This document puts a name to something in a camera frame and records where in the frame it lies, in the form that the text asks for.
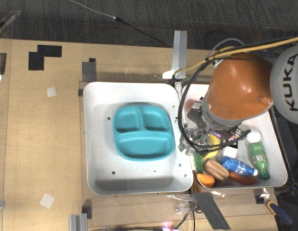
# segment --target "brown food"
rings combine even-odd
[[[212,159],[207,159],[205,161],[203,170],[207,174],[212,175],[217,181],[221,182],[225,181],[229,176],[228,170]]]
[[[256,177],[254,177],[254,176],[243,177],[243,176],[240,176],[234,172],[229,172],[229,178],[235,182],[242,184],[242,185],[253,185],[257,181]]]

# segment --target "yellow cable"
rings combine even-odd
[[[218,58],[218,57],[223,57],[223,56],[228,56],[228,55],[243,53],[243,52],[247,52],[247,51],[259,51],[259,50],[264,50],[264,49],[268,49],[268,48],[278,47],[278,46],[282,46],[282,45],[290,44],[290,43],[294,43],[294,42],[298,42],[298,37],[291,38],[291,39],[286,39],[286,40],[282,40],[282,41],[279,41],[279,42],[270,43],[270,44],[266,44],[266,45],[254,46],[254,47],[243,48],[243,49],[238,49],[238,50],[233,50],[233,51],[227,51],[227,52],[220,52],[219,54],[216,54],[215,56],[210,56],[208,58],[208,60],[209,61],[212,61],[212,60],[214,60],[214,58]],[[202,65],[203,63],[205,63],[206,61],[207,60],[202,60],[199,63],[197,63],[197,64],[195,64],[195,65],[193,65],[191,67],[178,69],[177,71],[174,72],[174,76],[177,73],[182,72],[182,71],[193,70],[193,69],[199,67],[200,65]]]

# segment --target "sink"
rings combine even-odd
[[[177,148],[179,100],[167,84],[92,82],[84,89],[87,181],[99,195],[183,192],[193,175]]]

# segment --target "green bottle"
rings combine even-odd
[[[249,149],[252,156],[252,161],[255,168],[258,169],[261,179],[268,179],[269,174],[267,172],[267,157],[263,150],[263,145],[260,143],[260,132],[252,129],[247,136],[247,141],[250,143]]]

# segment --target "green object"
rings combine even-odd
[[[263,150],[263,145],[259,142],[252,143],[249,146],[251,155],[252,155],[252,161],[254,166],[258,169],[260,173],[261,179],[268,179],[269,174],[267,173],[267,158]]]
[[[194,154],[194,161],[195,161],[195,166],[196,166],[196,171],[197,173],[202,173],[202,156],[198,154]]]

